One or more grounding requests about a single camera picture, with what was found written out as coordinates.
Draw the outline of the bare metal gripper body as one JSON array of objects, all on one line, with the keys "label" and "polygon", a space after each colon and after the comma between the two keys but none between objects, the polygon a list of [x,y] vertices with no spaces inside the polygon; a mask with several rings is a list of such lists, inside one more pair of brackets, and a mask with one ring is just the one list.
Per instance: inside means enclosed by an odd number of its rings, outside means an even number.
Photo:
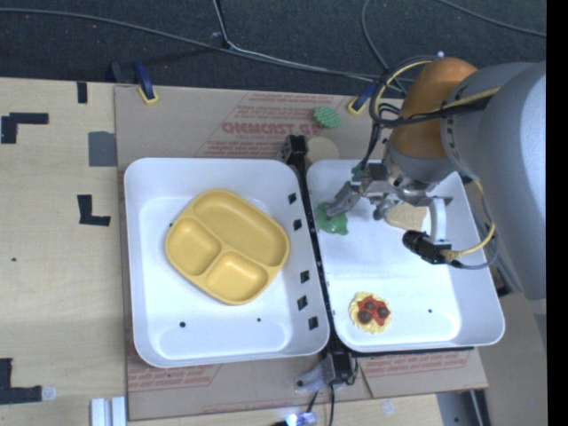
[{"label": "bare metal gripper body", "polygon": [[448,162],[360,162],[359,194],[375,204],[394,201],[424,207],[432,202],[429,193],[452,171]]}]

